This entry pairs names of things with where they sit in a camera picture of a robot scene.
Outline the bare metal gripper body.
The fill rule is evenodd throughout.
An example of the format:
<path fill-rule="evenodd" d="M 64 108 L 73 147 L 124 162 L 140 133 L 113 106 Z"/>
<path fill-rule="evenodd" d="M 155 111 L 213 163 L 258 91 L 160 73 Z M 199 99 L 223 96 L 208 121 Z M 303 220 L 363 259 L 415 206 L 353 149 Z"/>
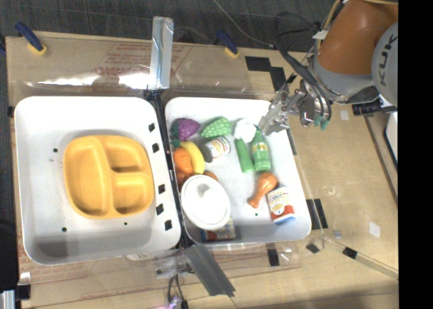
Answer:
<path fill-rule="evenodd" d="M 301 79 L 300 85 L 291 91 L 293 82 L 294 79 L 287 79 L 271 102 L 270 122 L 288 122 L 289 115 L 297 115 L 300 122 L 314 122 L 318 117 L 319 89 Z"/>

